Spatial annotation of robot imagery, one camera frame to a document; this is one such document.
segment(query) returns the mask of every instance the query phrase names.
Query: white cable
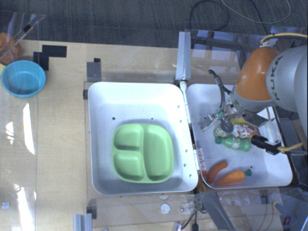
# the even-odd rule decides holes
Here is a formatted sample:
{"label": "white cable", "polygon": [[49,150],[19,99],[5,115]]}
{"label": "white cable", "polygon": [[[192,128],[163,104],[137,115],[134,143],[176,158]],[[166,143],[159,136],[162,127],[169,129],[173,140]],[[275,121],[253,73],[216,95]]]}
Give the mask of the white cable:
{"label": "white cable", "polygon": [[238,12],[235,11],[234,9],[230,8],[230,7],[224,2],[224,0],[221,0],[221,2],[222,2],[228,9],[230,9],[230,10],[233,11],[233,12],[235,12],[235,13],[238,14],[239,16],[241,16],[241,17],[243,17],[243,18],[245,18],[245,19],[247,19],[247,20],[249,20],[249,21],[252,21],[252,22],[255,22],[255,23],[261,23],[261,24],[275,24],[275,23],[278,23],[278,22],[283,21],[283,20],[285,20],[286,18],[288,18],[288,17],[290,16],[290,14],[291,14],[291,6],[290,6],[290,3],[289,3],[288,0],[285,0],[285,1],[287,2],[288,7],[289,7],[289,13],[287,14],[286,17],[284,17],[284,18],[281,19],[281,20],[275,21],[275,22],[262,22],[262,21],[255,21],[255,20],[252,20],[252,19],[250,19],[250,18],[248,18],[248,17],[242,15],[241,13],[238,13]]}

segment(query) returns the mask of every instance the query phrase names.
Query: green bottle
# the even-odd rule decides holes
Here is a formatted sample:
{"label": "green bottle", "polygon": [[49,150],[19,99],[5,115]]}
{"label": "green bottle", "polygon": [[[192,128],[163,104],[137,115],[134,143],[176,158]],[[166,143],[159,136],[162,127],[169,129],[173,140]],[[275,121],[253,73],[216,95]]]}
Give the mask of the green bottle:
{"label": "green bottle", "polygon": [[217,136],[215,138],[216,144],[224,144],[228,148],[235,149],[235,150],[241,150],[244,152],[248,152],[251,148],[251,143],[247,139],[240,139],[236,137],[230,137],[230,138],[222,138],[220,136]]}

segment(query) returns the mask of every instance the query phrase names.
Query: dark floor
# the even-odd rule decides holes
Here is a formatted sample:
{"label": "dark floor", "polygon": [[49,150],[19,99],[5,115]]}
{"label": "dark floor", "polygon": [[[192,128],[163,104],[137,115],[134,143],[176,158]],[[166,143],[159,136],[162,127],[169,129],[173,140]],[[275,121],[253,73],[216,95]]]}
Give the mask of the dark floor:
{"label": "dark floor", "polygon": [[[0,10],[45,14],[40,39],[158,47],[177,47],[178,32],[189,28],[190,12],[201,0],[0,0]],[[228,10],[221,0],[199,4],[196,29],[264,35],[272,26],[307,28],[308,0],[289,0],[291,15],[276,24],[251,22]],[[263,22],[288,14],[285,0],[251,0]],[[259,21],[249,0],[225,0],[236,11]]]}

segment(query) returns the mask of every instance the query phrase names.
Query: green plate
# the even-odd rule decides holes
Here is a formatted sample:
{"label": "green plate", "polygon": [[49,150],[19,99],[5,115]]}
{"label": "green plate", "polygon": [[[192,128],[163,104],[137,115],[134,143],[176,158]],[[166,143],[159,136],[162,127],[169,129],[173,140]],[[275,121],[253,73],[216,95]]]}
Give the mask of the green plate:
{"label": "green plate", "polygon": [[161,126],[123,124],[112,140],[113,168],[119,178],[134,183],[160,183],[173,172],[173,145]]}

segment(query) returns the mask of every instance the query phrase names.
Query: toy carrot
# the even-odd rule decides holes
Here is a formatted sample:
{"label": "toy carrot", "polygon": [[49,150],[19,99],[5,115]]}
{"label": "toy carrot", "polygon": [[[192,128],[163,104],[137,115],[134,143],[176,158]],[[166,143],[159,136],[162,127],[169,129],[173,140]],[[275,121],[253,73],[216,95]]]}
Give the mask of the toy carrot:
{"label": "toy carrot", "polygon": [[209,171],[206,182],[207,183],[213,183],[216,175],[218,172],[220,172],[222,169],[226,168],[228,166],[228,163],[226,161],[220,162],[215,164]]}
{"label": "toy carrot", "polygon": [[225,177],[221,178],[220,180],[216,181],[216,185],[225,185],[225,184],[231,184],[236,182],[241,182],[246,178],[247,176],[251,176],[252,172],[250,169],[244,171],[237,170],[235,172],[232,172]]}

